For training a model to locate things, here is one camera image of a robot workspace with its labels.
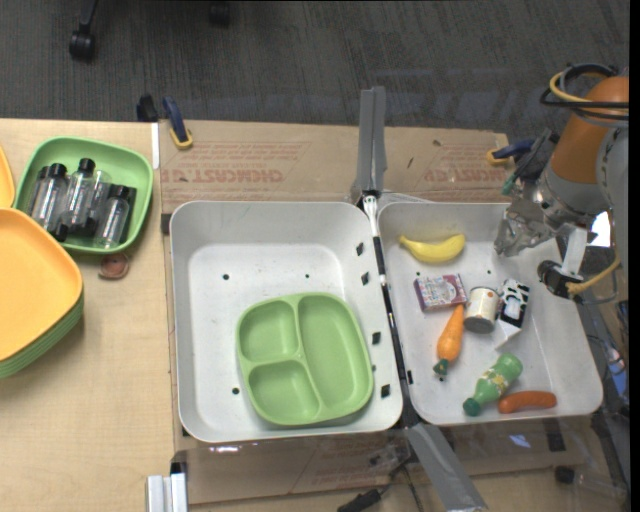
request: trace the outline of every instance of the blue clamp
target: blue clamp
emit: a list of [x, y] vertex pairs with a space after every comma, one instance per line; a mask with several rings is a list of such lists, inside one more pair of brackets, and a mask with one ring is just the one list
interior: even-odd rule
[[522, 156], [525, 153], [531, 151], [531, 148], [535, 144], [536, 139], [525, 139], [513, 144], [509, 144], [501, 149], [495, 151], [489, 151], [487, 153], [487, 160], [491, 165], [501, 165], [507, 163], [509, 157]]
[[167, 112], [167, 116], [171, 121], [171, 138], [179, 149], [186, 149], [193, 145], [193, 138], [191, 132], [184, 126], [182, 120], [182, 114], [175, 100], [171, 96], [164, 96], [162, 98], [162, 106]]

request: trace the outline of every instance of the carrot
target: carrot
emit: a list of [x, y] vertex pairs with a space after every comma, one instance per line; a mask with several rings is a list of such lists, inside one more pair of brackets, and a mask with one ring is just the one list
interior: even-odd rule
[[502, 414], [509, 414], [525, 407], [548, 409], [557, 403], [556, 395], [550, 391], [518, 391], [498, 400], [498, 411]]
[[438, 375], [446, 375], [449, 363], [455, 360], [460, 354], [462, 346], [462, 332], [464, 326], [464, 305], [456, 304], [453, 313], [447, 321], [442, 334], [438, 338], [436, 354], [438, 362], [433, 367], [433, 371]]

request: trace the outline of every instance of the green divided plate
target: green divided plate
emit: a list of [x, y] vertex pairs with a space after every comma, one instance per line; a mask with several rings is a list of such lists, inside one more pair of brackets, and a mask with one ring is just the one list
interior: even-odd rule
[[264, 419], [309, 425], [361, 409], [373, 391], [369, 353], [348, 304], [301, 293], [248, 308], [236, 327], [251, 403]]
[[25, 211], [38, 171], [53, 163], [64, 164], [68, 175], [78, 168], [82, 158], [91, 158], [96, 170], [106, 171], [112, 183], [136, 189], [133, 208], [129, 213], [127, 238], [119, 245], [108, 249], [94, 247], [91, 238], [69, 235], [61, 245], [69, 250], [93, 254], [112, 254], [129, 247], [137, 238], [153, 192], [153, 169], [139, 153], [130, 149], [82, 137], [54, 137], [42, 142], [34, 151], [22, 173], [14, 207]]

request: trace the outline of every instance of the small brown object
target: small brown object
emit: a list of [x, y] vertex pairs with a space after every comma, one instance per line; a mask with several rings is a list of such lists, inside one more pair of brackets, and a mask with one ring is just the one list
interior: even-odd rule
[[129, 271], [129, 258], [123, 252], [107, 254], [100, 262], [98, 275], [104, 279], [122, 279]]

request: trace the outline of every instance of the green bottle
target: green bottle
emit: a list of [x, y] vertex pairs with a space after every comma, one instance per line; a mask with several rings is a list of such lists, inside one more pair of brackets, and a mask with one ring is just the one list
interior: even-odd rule
[[487, 402], [498, 400], [506, 389], [522, 373], [522, 362], [509, 352], [502, 354], [496, 363], [489, 368], [476, 382], [476, 390], [471, 398], [462, 404], [464, 412], [469, 416], [477, 416]]

